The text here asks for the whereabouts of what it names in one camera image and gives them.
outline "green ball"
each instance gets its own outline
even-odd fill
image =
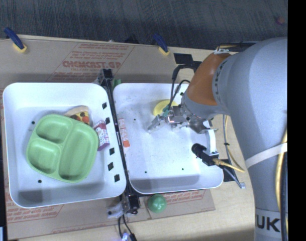
[[[148,199],[148,208],[154,213],[162,212],[166,205],[166,199],[161,194],[155,194]]]

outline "green plate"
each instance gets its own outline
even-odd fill
[[[37,172],[75,183],[88,176],[97,149],[98,135],[92,127],[66,116],[49,114],[34,128],[26,158]]]

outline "hole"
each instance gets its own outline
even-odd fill
[[[110,171],[114,167],[114,164],[111,162],[108,164],[108,170]]]
[[[119,181],[120,180],[119,174],[115,175],[114,178],[115,178],[115,182]]]

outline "white tape band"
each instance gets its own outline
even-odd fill
[[[280,145],[277,145],[275,147],[272,147],[272,148],[269,148],[261,153],[258,153],[252,157],[250,157],[249,159],[247,159],[245,161],[245,165],[247,168],[250,168],[251,166],[259,163],[259,162],[262,162],[266,159],[269,159],[273,156],[276,156],[280,153],[284,153],[284,152],[287,152],[288,151],[288,143],[283,143],[283,144],[280,144]]]

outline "dark gray floor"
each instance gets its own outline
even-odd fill
[[[283,24],[277,23],[282,17]],[[18,34],[214,49],[287,36],[288,0],[0,0],[0,38]]]

